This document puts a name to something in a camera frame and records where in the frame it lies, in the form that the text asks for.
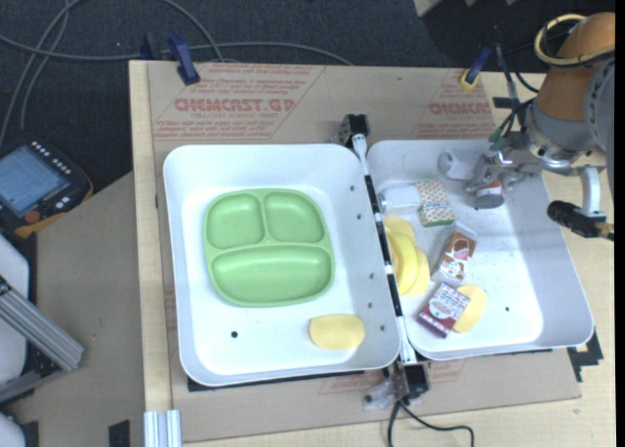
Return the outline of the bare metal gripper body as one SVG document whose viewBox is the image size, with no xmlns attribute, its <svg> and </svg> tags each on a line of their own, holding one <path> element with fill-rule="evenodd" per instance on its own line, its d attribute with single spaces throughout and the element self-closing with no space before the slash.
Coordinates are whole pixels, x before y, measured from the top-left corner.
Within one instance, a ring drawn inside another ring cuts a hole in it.
<svg viewBox="0 0 625 447">
<path fill-rule="evenodd" d="M 524 145 L 504 143 L 487 159 L 487 175 L 502 178 L 504 175 L 535 176 L 541 171 L 569 175 L 579 153 L 558 145 Z"/>
</svg>

